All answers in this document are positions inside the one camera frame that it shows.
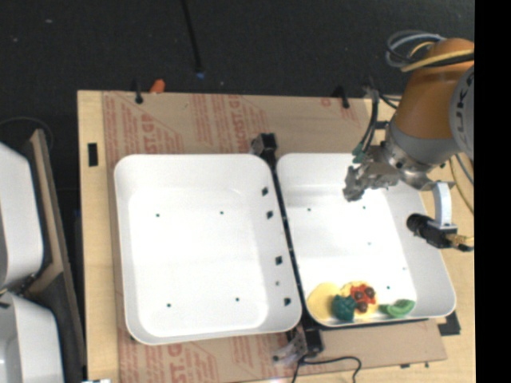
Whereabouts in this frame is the light green leaf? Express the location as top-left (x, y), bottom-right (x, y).
top-left (378, 298), bottom-right (417, 319)

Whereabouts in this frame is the brown cardboard board red print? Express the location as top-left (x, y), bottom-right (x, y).
top-left (101, 90), bottom-right (449, 383)

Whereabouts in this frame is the yellow and red pizza slice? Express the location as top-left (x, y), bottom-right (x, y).
top-left (340, 280), bottom-right (378, 320)

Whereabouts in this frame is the black cylinder on white bracket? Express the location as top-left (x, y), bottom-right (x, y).
top-left (406, 180), bottom-right (460, 250)

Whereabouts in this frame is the dark green broccoli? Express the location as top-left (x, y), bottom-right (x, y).
top-left (331, 294), bottom-right (358, 322)

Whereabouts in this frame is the thin black rod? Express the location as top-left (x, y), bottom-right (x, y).
top-left (266, 152), bottom-right (313, 337)

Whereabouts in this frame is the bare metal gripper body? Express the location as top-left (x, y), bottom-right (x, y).
top-left (361, 144), bottom-right (436, 192)

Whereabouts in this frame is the white plastic tray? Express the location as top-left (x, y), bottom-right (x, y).
top-left (113, 152), bottom-right (303, 347)
top-left (275, 152), bottom-right (458, 329)

